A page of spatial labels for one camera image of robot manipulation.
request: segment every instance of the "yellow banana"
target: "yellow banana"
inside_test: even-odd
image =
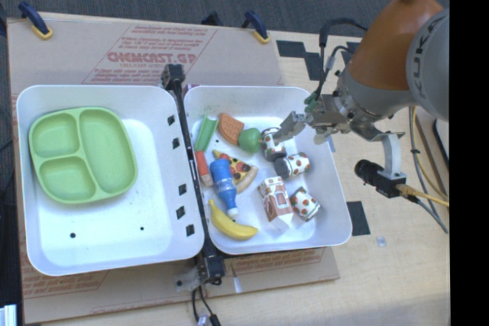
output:
[[[233,221],[214,204],[213,199],[209,200],[209,205],[211,206],[211,221],[224,235],[238,240],[247,240],[257,234],[257,228]]]

